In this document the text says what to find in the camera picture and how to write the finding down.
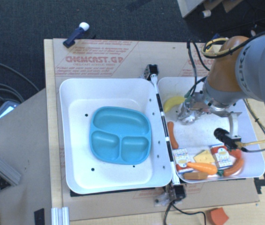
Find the yellow banana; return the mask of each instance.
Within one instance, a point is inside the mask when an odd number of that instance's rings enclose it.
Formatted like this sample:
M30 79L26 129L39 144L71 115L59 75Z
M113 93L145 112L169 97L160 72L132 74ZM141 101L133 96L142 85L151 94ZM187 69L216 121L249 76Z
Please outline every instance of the yellow banana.
M169 98L164 103L164 112L166 113L166 112L170 111L172 109L172 107L183 103L184 100L185 100L185 98L182 96L175 96L175 97Z

